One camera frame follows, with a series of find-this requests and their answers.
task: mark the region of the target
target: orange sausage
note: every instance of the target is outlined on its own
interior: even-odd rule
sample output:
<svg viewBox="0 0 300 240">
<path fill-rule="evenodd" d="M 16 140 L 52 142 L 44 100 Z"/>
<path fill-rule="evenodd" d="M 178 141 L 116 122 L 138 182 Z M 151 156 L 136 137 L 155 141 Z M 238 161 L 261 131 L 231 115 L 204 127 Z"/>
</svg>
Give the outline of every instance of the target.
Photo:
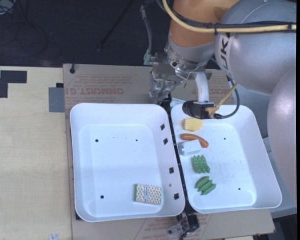
<svg viewBox="0 0 300 240">
<path fill-rule="evenodd" d="M 192 133 L 183 133 L 180 135 L 180 137 L 184 141 L 199 140 L 200 145 L 203 148 L 207 148 L 209 146 L 208 141 L 206 141 L 204 138 L 201 138 L 200 136 L 192 134 Z"/>
</svg>

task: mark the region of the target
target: dark floor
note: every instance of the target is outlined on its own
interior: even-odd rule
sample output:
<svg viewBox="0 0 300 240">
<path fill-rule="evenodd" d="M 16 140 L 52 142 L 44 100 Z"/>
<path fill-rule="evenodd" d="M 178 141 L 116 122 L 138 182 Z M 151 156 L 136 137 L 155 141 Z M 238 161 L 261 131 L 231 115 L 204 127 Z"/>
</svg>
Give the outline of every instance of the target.
<svg viewBox="0 0 300 240">
<path fill-rule="evenodd" d="M 170 18 L 155 0 L 9 1 L 0 0 L 0 66 L 143 66 L 149 42 L 141 5 L 151 24 L 151 54 L 166 44 Z M 280 225 L 292 225 L 292 234 L 282 237 L 278 228 L 271 238 L 297 239 L 296 216 Z"/>
</svg>

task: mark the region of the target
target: patterned box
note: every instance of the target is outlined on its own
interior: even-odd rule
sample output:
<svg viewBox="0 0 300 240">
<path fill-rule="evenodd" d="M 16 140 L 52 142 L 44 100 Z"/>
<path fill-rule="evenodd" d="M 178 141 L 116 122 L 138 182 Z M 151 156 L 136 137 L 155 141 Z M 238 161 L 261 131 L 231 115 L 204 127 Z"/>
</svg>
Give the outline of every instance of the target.
<svg viewBox="0 0 300 240">
<path fill-rule="evenodd" d="M 136 184 L 135 185 L 135 196 L 134 200 L 139 203 L 160 205 L 161 204 L 161 187 L 146 185 L 146 184 Z"/>
</svg>

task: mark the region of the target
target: white tray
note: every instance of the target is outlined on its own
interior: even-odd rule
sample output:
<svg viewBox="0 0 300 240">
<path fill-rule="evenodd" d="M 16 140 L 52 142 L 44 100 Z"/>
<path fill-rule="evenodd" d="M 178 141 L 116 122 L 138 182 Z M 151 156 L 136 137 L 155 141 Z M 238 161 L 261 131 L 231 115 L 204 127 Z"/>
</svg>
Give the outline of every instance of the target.
<svg viewBox="0 0 300 240">
<path fill-rule="evenodd" d="M 80 103 L 70 112 L 70 124 L 75 209 L 83 220 L 175 216 L 183 211 L 171 128 L 161 106 Z M 162 187 L 161 204 L 135 202 L 135 184 Z"/>
<path fill-rule="evenodd" d="M 228 115 L 235 105 L 222 105 L 217 113 Z M 171 118 L 176 143 L 184 142 L 183 133 L 192 133 L 209 142 L 204 155 L 210 173 L 193 170 L 193 156 L 180 155 L 190 205 L 199 213 L 278 207 L 282 194 L 271 166 L 253 112 L 241 105 L 237 113 L 225 119 L 204 119 L 198 131 L 184 130 L 182 104 L 172 108 Z M 207 195 L 195 188 L 203 176 L 209 176 L 216 188 Z"/>
</svg>

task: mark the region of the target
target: teal connector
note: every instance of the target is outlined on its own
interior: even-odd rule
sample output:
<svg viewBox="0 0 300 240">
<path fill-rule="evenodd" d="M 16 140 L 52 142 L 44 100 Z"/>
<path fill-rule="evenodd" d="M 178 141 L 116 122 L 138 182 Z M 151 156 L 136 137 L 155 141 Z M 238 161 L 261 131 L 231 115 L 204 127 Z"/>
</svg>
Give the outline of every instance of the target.
<svg viewBox="0 0 300 240">
<path fill-rule="evenodd" d="M 149 49 L 147 49 L 146 53 L 143 56 L 143 65 L 151 65 L 150 58 L 151 58 L 151 54 L 149 53 Z"/>
</svg>

